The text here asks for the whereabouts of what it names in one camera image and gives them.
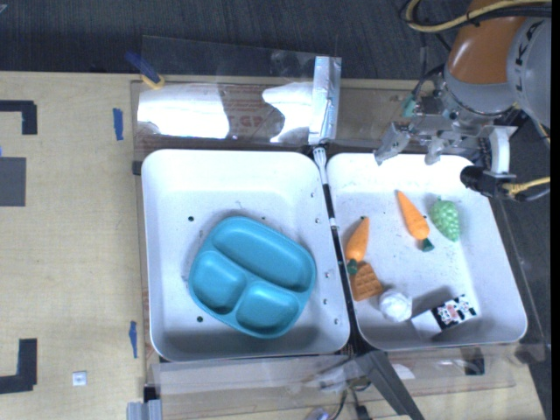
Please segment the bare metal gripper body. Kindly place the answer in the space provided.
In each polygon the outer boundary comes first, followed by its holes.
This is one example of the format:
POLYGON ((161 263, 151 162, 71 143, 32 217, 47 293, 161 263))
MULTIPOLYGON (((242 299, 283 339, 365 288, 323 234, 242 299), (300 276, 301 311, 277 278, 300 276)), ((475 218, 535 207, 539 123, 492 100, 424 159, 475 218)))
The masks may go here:
POLYGON ((412 96, 407 103, 407 132, 421 144, 441 139, 457 144, 486 137, 487 131, 504 120, 504 112, 480 112, 457 102, 443 92, 412 96))

